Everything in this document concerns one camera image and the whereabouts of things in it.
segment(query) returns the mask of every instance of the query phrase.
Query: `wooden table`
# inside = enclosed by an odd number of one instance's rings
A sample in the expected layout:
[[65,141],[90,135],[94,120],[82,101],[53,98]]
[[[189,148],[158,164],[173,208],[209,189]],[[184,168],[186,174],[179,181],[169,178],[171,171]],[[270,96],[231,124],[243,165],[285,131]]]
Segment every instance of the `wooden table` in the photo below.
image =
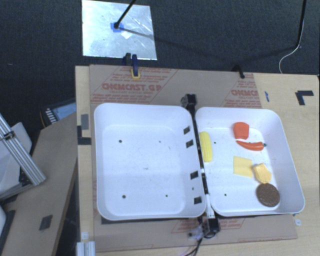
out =
[[[305,197],[304,210],[294,217],[301,221],[301,226],[296,227],[298,239],[204,245],[200,247],[197,255],[318,255],[320,251],[319,80],[315,75],[254,73],[253,76],[262,108],[275,111],[282,120]],[[79,113],[88,112],[86,108],[90,103],[88,84],[89,67],[76,67]],[[314,96],[304,96],[305,105],[300,105],[296,96],[298,91],[312,91]],[[81,125],[79,114],[77,125]],[[90,137],[90,129],[83,130],[82,136]],[[91,169],[91,160],[91,150],[85,145],[80,145],[78,147],[80,231],[86,231],[88,235],[82,237],[83,242],[94,240],[92,173],[88,171]],[[191,250],[191,247],[173,247],[100,252],[96,255],[174,256],[184,255]]]
[[56,255],[77,173],[75,113],[40,132],[32,158],[46,180],[3,206],[15,214],[2,256]]

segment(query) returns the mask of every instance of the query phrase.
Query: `cardboard sheet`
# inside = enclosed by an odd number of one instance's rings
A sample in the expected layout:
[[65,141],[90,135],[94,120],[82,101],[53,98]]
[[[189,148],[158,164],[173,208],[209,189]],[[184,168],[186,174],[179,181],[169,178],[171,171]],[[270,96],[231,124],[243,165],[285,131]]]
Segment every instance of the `cardboard sheet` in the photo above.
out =
[[[97,210],[95,134],[93,112],[105,102],[179,105],[185,94],[197,95],[196,108],[261,108],[254,76],[235,72],[194,71],[140,67],[141,79],[131,77],[128,66],[90,66],[90,112],[93,181],[94,240],[97,252],[191,246],[190,230],[196,218],[148,221],[109,221]],[[292,215],[222,219],[221,231],[204,244],[296,239]]]

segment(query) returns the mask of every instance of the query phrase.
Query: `aluminum foil sheet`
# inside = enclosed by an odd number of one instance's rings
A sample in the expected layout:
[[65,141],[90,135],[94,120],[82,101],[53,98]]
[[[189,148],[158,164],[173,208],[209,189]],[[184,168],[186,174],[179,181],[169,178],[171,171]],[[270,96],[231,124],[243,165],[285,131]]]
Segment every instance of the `aluminum foil sheet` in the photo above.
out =
[[150,7],[133,5],[120,23],[128,4],[82,0],[83,55],[123,58],[136,54],[140,60],[157,60]]

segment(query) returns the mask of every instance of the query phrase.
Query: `blue tape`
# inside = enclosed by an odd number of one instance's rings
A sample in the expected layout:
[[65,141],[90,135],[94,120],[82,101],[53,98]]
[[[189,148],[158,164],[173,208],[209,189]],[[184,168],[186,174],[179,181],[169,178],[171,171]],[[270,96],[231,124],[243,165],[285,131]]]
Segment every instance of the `blue tape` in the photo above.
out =
[[110,23],[110,27],[111,27],[112,31],[115,32],[115,33],[120,33],[121,29],[125,28],[125,26],[121,22],[120,22],[118,28],[115,28],[115,22],[111,22]]
[[266,91],[264,92],[264,94],[265,94],[266,100],[269,102],[269,94]]

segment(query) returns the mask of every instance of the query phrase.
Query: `white cable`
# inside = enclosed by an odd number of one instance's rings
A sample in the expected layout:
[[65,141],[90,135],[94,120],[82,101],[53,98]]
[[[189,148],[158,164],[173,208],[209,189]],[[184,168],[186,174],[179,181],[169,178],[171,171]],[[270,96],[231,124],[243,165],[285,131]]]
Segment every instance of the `white cable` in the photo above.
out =
[[301,35],[300,35],[299,43],[298,43],[297,47],[296,47],[292,52],[290,52],[289,54],[287,54],[286,56],[283,56],[282,59],[280,59],[280,61],[279,61],[279,70],[280,70],[280,73],[281,73],[281,74],[283,74],[283,73],[282,73],[282,70],[281,70],[281,62],[282,62],[286,57],[294,54],[294,53],[299,49],[299,47],[300,47],[300,42],[301,42],[301,38],[302,38],[302,34],[303,34],[303,32],[304,32],[304,27],[305,27],[305,22],[303,21],[303,22],[302,22]]

